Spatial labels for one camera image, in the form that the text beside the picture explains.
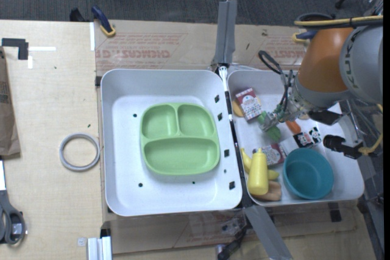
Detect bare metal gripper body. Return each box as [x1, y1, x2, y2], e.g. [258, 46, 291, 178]
[274, 93, 311, 123]

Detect black and white carton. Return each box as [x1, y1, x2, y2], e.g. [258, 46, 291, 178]
[292, 127, 322, 149]

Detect red and white packet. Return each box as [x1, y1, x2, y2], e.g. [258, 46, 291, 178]
[252, 143, 288, 167]

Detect tan bread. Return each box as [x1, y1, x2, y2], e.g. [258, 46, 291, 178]
[252, 180, 283, 202]

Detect blue bowl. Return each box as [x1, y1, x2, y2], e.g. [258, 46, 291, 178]
[282, 147, 335, 200]

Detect yellow round biscuit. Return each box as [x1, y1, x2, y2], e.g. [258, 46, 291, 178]
[232, 99, 245, 118]

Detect orange carrot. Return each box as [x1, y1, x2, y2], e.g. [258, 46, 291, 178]
[285, 120, 302, 135]

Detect green divided plate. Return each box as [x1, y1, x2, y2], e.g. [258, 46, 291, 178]
[140, 102, 221, 176]

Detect black cylinder on white bracket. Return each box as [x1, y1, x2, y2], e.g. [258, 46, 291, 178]
[322, 111, 365, 161]

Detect grey scissors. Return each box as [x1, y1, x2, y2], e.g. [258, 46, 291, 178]
[0, 189, 27, 245]

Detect green broccoli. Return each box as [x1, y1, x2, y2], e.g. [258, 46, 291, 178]
[257, 111, 282, 142]

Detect brown cardboard board, red print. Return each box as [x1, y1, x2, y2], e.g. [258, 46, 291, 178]
[94, 19, 368, 255]

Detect red and white carton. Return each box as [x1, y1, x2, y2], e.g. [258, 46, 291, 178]
[234, 88, 264, 122]

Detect grey tape roll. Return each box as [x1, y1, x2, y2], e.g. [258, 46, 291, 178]
[58, 132, 101, 172]

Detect brown paper bag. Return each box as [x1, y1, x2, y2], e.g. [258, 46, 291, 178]
[0, 46, 22, 158]

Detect white plastic tray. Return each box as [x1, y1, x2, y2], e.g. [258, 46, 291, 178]
[100, 68, 244, 217]
[227, 69, 366, 208]

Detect yellow squeeze bottle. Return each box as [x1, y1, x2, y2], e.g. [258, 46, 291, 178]
[247, 147, 270, 196]

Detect yellow banana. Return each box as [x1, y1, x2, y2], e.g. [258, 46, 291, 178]
[239, 147, 280, 181]

